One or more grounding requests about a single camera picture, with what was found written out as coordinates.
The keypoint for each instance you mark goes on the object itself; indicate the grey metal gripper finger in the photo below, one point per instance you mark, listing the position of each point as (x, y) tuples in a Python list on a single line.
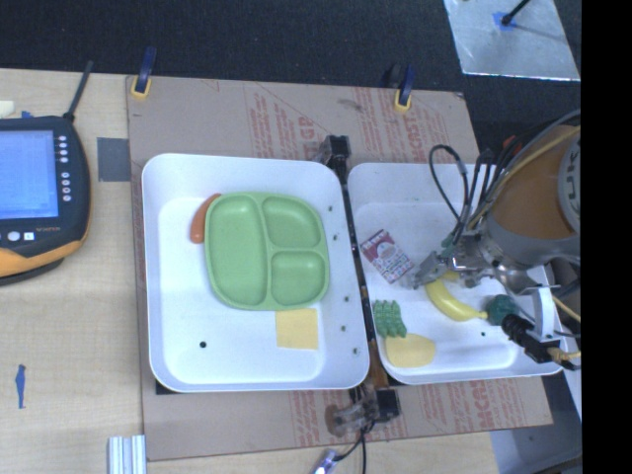
[(425, 269)]

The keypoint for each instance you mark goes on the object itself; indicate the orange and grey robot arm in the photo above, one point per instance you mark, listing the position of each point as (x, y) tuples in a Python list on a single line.
[(528, 200)]

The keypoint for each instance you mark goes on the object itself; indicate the yellow cheese slice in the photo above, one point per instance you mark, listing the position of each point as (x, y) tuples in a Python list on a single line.
[(297, 329)]

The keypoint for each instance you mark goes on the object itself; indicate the green broccoli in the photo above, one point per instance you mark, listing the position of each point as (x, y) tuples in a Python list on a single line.
[(499, 308)]

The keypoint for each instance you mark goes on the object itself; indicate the green divided plate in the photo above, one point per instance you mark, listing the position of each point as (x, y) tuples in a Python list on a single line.
[(237, 250)]

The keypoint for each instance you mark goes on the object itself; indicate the red and white carton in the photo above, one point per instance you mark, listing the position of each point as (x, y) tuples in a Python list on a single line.
[(386, 257)]

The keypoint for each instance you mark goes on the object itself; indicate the white plastic tray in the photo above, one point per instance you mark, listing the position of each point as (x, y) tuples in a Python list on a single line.
[(459, 353), (222, 343)]

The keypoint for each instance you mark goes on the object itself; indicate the yellow banana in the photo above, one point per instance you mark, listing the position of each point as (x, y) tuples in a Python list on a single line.
[(451, 304)]

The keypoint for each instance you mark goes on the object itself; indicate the thin black rod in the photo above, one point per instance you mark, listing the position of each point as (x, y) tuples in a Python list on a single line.
[(356, 255)]

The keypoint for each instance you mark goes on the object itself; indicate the yellow pineapple with green leaves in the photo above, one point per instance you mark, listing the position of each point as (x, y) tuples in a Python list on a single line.
[(410, 351)]

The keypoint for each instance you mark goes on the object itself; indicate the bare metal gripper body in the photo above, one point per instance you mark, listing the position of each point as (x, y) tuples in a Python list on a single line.
[(476, 257)]

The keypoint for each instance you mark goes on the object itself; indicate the brown cardboard board red print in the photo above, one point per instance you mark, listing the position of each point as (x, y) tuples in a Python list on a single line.
[(207, 111)]

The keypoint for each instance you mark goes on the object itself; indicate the orange sausage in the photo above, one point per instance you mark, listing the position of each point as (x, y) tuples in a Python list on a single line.
[(197, 225)]

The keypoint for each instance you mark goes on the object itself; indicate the black cylinder on white bracket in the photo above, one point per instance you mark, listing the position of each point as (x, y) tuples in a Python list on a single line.
[(528, 336)]

